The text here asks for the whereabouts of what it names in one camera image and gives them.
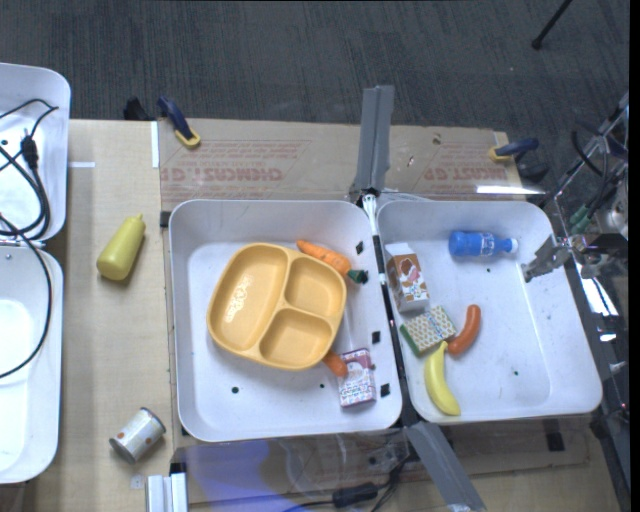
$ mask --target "mustard bottle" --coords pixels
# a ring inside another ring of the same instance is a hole
[[[142,214],[124,220],[98,256],[96,265],[103,277],[112,281],[122,281],[129,275],[142,244],[144,229]]]

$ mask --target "blue and yellow clamp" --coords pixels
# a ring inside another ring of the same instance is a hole
[[[509,162],[511,157],[515,155],[515,161],[518,163],[518,160],[520,160],[527,151],[538,149],[538,146],[538,139],[522,139],[501,147],[492,147],[489,149],[489,158],[496,163],[505,163]]]
[[[170,100],[166,96],[160,96],[160,98],[158,98],[158,106],[162,110],[162,113],[171,119],[175,128],[174,133],[180,142],[188,148],[195,148],[200,144],[200,135],[198,135],[193,128],[189,127],[187,120],[173,100]]]

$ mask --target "table surface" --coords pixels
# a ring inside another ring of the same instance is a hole
[[[27,483],[25,510],[142,511],[146,477],[168,474],[180,425],[172,399],[171,297],[151,137],[148,122],[70,123],[67,220],[47,245],[65,275],[59,446],[51,466]],[[130,278],[124,283],[101,278],[95,266],[99,253],[122,221],[138,213],[147,228]],[[140,407],[156,413],[167,433],[141,461],[129,465],[110,447],[109,438]],[[488,509],[617,509],[600,445],[588,430],[580,435],[588,450],[584,463],[473,476]],[[255,507],[232,502],[192,506]],[[402,484],[384,508],[409,509],[447,510],[430,481]]]

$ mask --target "banana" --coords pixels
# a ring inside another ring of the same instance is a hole
[[[441,342],[438,348],[427,356],[424,362],[424,381],[427,392],[438,409],[450,416],[460,416],[460,404],[453,396],[444,378],[444,352],[446,342]]]

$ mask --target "silver can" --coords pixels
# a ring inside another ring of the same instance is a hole
[[[166,431],[155,414],[146,407],[141,407],[133,418],[109,439],[109,444],[129,464],[135,464]]]

